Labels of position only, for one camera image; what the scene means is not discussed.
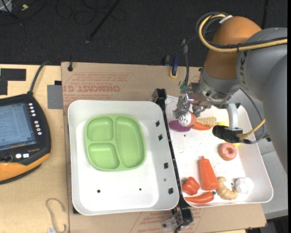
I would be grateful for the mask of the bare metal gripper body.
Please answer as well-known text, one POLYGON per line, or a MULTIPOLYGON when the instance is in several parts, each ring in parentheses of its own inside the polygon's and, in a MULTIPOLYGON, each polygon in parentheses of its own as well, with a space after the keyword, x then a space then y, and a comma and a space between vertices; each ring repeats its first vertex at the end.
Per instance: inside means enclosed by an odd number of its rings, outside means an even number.
POLYGON ((187 101, 198 106, 225 107, 232 94, 216 91, 214 88, 203 83, 190 83, 186 88, 187 101))

